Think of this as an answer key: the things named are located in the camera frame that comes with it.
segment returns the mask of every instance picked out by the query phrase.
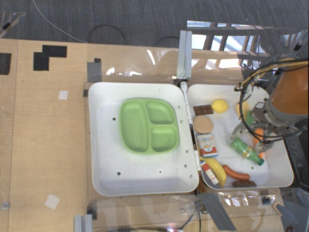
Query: green plate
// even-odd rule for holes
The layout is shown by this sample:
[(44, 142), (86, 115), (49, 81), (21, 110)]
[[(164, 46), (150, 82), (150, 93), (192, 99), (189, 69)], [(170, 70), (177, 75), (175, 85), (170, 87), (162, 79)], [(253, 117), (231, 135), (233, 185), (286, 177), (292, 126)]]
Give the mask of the green plate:
[(119, 111), (121, 141), (133, 153), (156, 154), (174, 150), (179, 143), (175, 112), (157, 99), (130, 99)]

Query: white plastic tray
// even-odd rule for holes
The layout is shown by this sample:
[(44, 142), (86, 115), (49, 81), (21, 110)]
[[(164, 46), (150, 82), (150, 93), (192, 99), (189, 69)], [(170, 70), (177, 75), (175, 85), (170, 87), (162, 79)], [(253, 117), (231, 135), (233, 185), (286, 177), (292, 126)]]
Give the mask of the white plastic tray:
[[(197, 164), (182, 91), (169, 84), (96, 83), (89, 90), (93, 185), (104, 196), (190, 192)], [(119, 108), (131, 98), (168, 102), (179, 127), (176, 149), (157, 155), (129, 152), (121, 143)]]
[[(231, 143), (230, 135), (235, 126), (240, 123), (236, 113), (236, 105), (239, 102), (239, 92), (234, 91), (234, 86), (222, 85), (192, 85), (188, 89), (188, 99), (191, 106), (191, 115), (194, 118), (193, 106), (211, 104), (215, 99), (224, 99), (229, 105), (229, 109), (222, 114), (214, 113), (207, 115), (213, 122), (213, 131), (215, 145), (218, 150), (216, 159), (223, 165), (228, 165), (231, 169), (246, 173), (251, 176), (251, 180), (257, 185), (256, 188), (276, 188), (287, 187), (293, 182), (294, 174), (286, 152), (284, 142), (276, 142), (271, 149), (264, 153), (264, 164), (258, 166), (254, 162), (244, 159), (229, 145)], [(268, 98), (268, 94), (263, 89), (255, 88), (252, 96), (247, 100), (250, 108), (254, 108), (257, 102), (263, 102)], [(235, 179), (227, 177), (223, 188), (219, 185), (214, 186), (207, 176), (203, 175), (204, 181), (209, 187), (216, 190), (236, 189), (232, 186)]]

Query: dark gray carpet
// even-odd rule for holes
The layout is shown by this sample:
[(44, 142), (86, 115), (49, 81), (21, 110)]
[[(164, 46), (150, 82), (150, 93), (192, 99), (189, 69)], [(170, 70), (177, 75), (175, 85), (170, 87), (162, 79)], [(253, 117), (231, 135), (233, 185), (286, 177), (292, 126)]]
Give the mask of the dark gray carpet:
[[(95, 43), (151, 46), (162, 37), (179, 36), (187, 20), (307, 29), (309, 0), (35, 0), (54, 24)], [(26, 12), (7, 38), (74, 40), (45, 22), (31, 0), (0, 0), (0, 11)], [(160, 46), (175, 46), (171, 38)]]

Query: green bottle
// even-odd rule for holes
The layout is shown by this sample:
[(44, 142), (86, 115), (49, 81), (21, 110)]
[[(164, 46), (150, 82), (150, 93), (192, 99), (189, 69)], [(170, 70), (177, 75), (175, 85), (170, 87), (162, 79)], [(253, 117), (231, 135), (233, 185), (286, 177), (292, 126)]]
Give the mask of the green bottle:
[(259, 158), (256, 152), (239, 138), (235, 138), (230, 145), (234, 150), (241, 154), (244, 158), (248, 158), (261, 166), (264, 163), (262, 158)]

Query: wooden table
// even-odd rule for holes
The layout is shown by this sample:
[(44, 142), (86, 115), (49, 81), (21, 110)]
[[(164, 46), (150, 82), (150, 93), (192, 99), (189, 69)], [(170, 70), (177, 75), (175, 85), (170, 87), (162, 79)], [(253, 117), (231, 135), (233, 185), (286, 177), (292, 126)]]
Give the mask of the wooden table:
[[(43, 44), (67, 46), (67, 57), (50, 58), (48, 72), (34, 71), (33, 53), (41, 52)], [(170, 83), (176, 73), (178, 51), (1, 39), (0, 53), (12, 54), (10, 74), (0, 75), (0, 203), (10, 202), (9, 210), (0, 210), (0, 231), (73, 231), (73, 218), (86, 214), (92, 188), (87, 184), (83, 97), (87, 63), (94, 58), (101, 59), (104, 81)], [(193, 59), (198, 60), (193, 76), (197, 82), (236, 84), (241, 80), (239, 68), (218, 68), (203, 76), (205, 61), (199, 61), (203, 58), (237, 56), (233, 52), (194, 51)], [(67, 100), (59, 99), (60, 91), (68, 91)], [(55, 210), (44, 205), (49, 194), (60, 199)], [(281, 198), (278, 189), (269, 190), (269, 194), (277, 200)], [(258, 191), (251, 193), (249, 206), (229, 206), (223, 201), (236, 228), (282, 231), (280, 217), (270, 205), (262, 205), (258, 195)], [(179, 210), (177, 198), (168, 195), (123, 199), (118, 206), (111, 205), (111, 199), (98, 198), (101, 198), (101, 211), (114, 215), (108, 221), (95, 221), (96, 231), (125, 223), (157, 223), (158, 226), (160, 218), (168, 217), (172, 221), (179, 213), (173, 214), (172, 209)], [(149, 199), (149, 207), (143, 205), (143, 200)], [(202, 231), (217, 231), (209, 215), (203, 215), (202, 219)], [(196, 217), (185, 231), (198, 231)]]

